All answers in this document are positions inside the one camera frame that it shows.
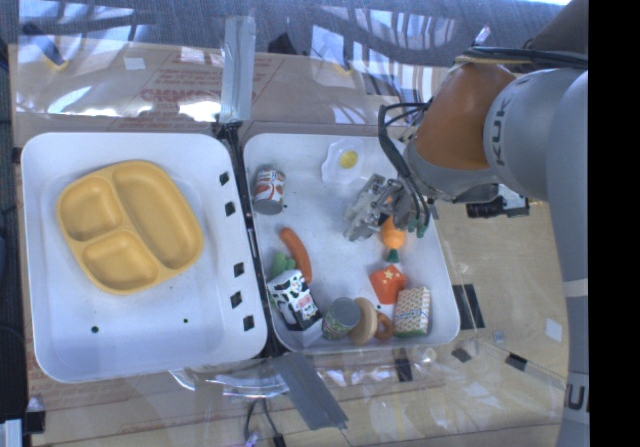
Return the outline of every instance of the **toy fried egg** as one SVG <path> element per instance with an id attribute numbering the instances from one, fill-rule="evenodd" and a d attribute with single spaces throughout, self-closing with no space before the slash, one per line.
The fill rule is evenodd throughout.
<path id="1" fill-rule="evenodd" d="M 322 163 L 322 181 L 327 184 L 349 184 L 362 176 L 365 160 L 364 142 L 359 138 L 343 138 L 331 143 Z"/>

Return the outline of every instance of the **brown ring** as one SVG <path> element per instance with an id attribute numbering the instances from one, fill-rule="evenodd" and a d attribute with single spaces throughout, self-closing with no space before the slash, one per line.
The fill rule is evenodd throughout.
<path id="1" fill-rule="evenodd" d="M 391 319 L 382 312 L 376 312 L 376 314 L 378 316 L 378 327 L 376 328 L 376 334 L 374 336 L 378 340 L 389 340 L 391 335 L 393 335 L 393 323 Z"/>

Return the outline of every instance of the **yellow divided plate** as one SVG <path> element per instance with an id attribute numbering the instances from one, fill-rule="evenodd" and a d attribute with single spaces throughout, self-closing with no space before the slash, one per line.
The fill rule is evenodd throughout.
<path id="1" fill-rule="evenodd" d="M 191 207 L 158 165 L 113 164 L 69 184 L 56 203 L 62 234 L 101 289 L 131 294 L 172 278 L 202 253 Z"/>

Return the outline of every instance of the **tin can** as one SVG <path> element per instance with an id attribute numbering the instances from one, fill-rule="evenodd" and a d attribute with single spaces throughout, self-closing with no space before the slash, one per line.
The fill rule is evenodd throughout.
<path id="1" fill-rule="evenodd" d="M 360 322 L 360 316 L 360 307 L 354 300 L 336 299 L 322 318 L 322 336 L 329 340 L 341 339 Z"/>
<path id="2" fill-rule="evenodd" d="M 274 215 L 284 207 L 284 173 L 275 169 L 263 169 L 256 175 L 253 208 L 260 214 Z"/>

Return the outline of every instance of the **white tray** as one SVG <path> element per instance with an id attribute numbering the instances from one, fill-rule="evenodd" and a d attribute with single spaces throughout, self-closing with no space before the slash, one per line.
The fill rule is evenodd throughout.
<path id="1" fill-rule="evenodd" d="M 83 273 L 55 205 L 75 179 L 129 159 L 154 162 L 172 177 L 200 222 L 205 247 L 184 273 L 117 296 Z M 222 143 L 203 134 L 47 133 L 25 145 L 22 178 L 35 355 L 50 377 L 80 382 L 259 354 L 266 319 Z M 227 204 L 235 209 L 229 216 Z"/>
<path id="2" fill-rule="evenodd" d="M 343 138 L 345 136 L 266 133 L 258 134 L 246 143 L 244 158 L 250 185 L 262 165 L 272 166 L 286 175 L 283 211 L 273 216 L 254 211 L 263 273 L 269 274 L 277 251 L 287 253 L 278 232 L 288 226 L 298 233 L 309 252 L 313 267 L 309 287 L 321 311 L 327 310 L 338 297 L 362 296 L 392 318 L 393 305 L 380 305 L 369 281 L 369 274 L 388 264 L 384 260 L 388 249 L 378 234 L 364 241 L 346 240 L 343 232 L 348 223 L 342 215 L 373 173 L 395 178 L 397 172 L 382 152 L 377 138 L 358 137 L 364 142 L 366 154 L 359 178 L 346 185 L 324 183 L 321 166 L 327 158 L 329 145 Z M 460 315 L 434 221 L 431 220 L 422 239 L 408 234 L 399 252 L 401 262 L 396 265 L 408 278 L 407 288 L 427 286 L 431 290 L 431 326 L 427 335 L 392 337 L 387 341 L 374 338 L 364 346 L 356 346 L 348 337 L 337 341 L 321 338 L 305 348 L 274 310 L 274 327 L 282 344 L 292 351 L 315 353 L 383 346 L 435 346 L 453 340 L 460 330 Z"/>

